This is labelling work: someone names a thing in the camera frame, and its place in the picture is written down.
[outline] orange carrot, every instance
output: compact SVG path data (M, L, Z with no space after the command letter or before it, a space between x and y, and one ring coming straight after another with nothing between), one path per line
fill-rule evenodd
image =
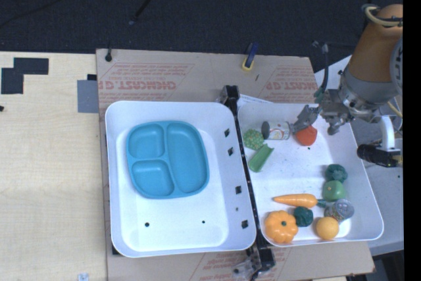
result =
M285 194L274 197L274 201L290 206L303 206L308 209L316 206L321 200L317 199L315 195L310 193L294 193Z

